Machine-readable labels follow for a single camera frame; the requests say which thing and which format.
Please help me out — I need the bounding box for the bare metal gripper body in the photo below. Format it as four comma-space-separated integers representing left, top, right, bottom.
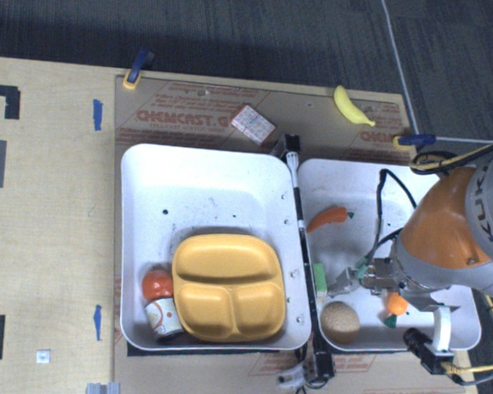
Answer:
359, 255, 417, 299

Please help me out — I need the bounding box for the green block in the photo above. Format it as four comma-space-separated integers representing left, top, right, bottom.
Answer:
310, 261, 331, 296

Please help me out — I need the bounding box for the short orange carrot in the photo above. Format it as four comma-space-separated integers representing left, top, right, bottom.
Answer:
382, 290, 412, 330

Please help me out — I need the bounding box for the brown round bread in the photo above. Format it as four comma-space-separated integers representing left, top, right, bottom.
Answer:
318, 299, 363, 345

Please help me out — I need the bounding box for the long orange carrot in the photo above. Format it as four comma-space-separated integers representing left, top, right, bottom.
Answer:
306, 203, 356, 237

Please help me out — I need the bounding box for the thin black and white rod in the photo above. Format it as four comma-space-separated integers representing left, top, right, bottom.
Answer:
272, 150, 339, 355

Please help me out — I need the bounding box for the white plastic tray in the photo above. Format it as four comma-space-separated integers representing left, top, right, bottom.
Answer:
285, 156, 493, 362
108, 141, 324, 363

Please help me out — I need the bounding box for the yellow divided plate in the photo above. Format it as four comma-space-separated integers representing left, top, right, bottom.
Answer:
166, 229, 292, 348

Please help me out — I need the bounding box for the yellow banana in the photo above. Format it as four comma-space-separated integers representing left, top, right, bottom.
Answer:
331, 84, 380, 129

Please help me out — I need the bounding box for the white and red checked carton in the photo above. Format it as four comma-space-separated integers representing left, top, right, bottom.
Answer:
228, 102, 278, 148

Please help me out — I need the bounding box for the white bottle with orange cap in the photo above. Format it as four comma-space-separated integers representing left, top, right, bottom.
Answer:
137, 267, 190, 344

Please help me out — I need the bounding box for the brown cardboard board red print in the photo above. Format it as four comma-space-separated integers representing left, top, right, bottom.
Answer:
92, 72, 488, 394

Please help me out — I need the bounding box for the black cylinder on white bracket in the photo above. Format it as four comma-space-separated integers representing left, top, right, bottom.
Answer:
400, 302, 461, 376

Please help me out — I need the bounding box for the black block with thin wires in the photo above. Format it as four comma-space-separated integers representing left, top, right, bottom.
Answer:
270, 132, 303, 162
300, 349, 338, 385

